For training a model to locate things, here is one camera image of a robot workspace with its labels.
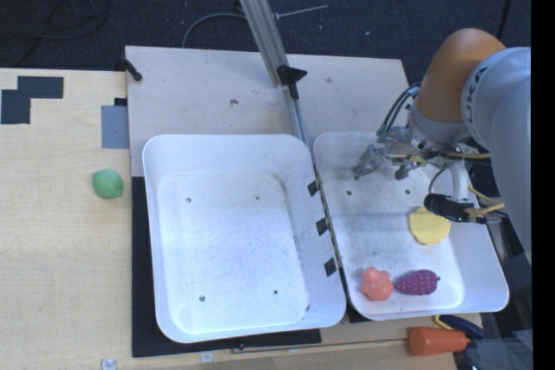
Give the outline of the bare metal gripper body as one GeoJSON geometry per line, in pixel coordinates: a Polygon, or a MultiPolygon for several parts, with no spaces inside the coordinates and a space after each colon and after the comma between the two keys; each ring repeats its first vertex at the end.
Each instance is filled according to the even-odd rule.
{"type": "Polygon", "coordinates": [[[405,168],[424,166],[441,154],[443,146],[428,138],[418,127],[393,126],[377,137],[381,155],[394,165],[405,168]]]}

